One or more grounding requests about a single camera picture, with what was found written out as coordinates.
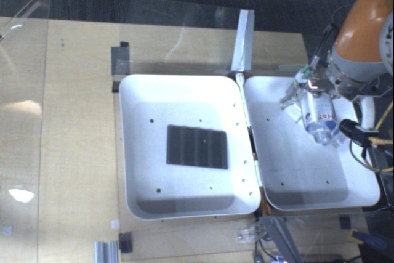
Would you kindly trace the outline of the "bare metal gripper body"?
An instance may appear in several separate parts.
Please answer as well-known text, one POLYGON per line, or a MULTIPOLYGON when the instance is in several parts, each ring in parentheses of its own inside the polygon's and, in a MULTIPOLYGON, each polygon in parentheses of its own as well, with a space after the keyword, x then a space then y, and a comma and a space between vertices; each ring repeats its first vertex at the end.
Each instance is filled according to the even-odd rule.
POLYGON ((340 98, 340 94, 326 76, 324 68, 301 69, 295 76, 294 85, 298 90, 313 95, 328 94, 332 99, 340 98))

